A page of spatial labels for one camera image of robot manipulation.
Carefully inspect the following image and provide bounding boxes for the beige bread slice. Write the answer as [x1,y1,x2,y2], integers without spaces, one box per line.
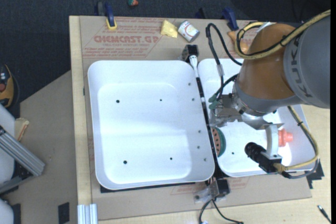
[14,118,30,141]

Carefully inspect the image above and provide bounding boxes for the white can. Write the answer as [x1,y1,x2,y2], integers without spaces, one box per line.
[177,20,201,43]

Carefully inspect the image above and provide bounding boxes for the brown cardboard board red print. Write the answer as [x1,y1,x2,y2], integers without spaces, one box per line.
[78,16,313,221]

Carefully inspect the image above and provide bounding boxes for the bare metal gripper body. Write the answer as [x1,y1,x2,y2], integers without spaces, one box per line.
[214,93,275,130]

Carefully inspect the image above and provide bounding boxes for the orange rounded toy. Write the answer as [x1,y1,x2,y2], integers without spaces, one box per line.
[227,30,249,54]

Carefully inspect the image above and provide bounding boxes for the white plastic tray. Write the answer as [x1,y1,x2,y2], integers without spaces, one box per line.
[196,58,320,178]
[87,60,216,190]

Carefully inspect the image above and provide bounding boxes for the red and green watermelon slice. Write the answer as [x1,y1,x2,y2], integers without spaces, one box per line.
[211,127,227,158]

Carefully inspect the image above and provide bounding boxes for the black cylinder on white bracket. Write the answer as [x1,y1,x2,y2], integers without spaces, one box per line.
[244,123,286,174]

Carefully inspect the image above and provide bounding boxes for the yellow cheese wedge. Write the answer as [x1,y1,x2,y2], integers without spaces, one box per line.
[160,19,179,38]

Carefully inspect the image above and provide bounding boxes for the thin black and white rod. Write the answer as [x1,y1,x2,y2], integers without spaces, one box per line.
[189,56,219,179]

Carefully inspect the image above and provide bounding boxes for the orange toy bottle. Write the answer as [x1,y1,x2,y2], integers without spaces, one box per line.
[277,128,293,148]

